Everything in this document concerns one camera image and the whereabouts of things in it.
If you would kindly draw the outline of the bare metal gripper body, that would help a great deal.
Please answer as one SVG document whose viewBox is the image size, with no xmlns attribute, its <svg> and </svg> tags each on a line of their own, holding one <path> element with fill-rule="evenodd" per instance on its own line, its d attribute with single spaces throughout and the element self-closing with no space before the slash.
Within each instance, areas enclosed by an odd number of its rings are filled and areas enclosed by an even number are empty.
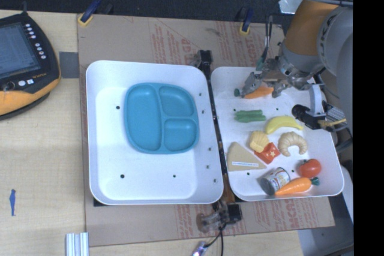
<svg viewBox="0 0 384 256">
<path fill-rule="evenodd" d="M 306 87 L 312 75 L 294 67 L 283 57 L 269 58 L 257 66 L 256 78 L 274 86 Z"/>
</svg>

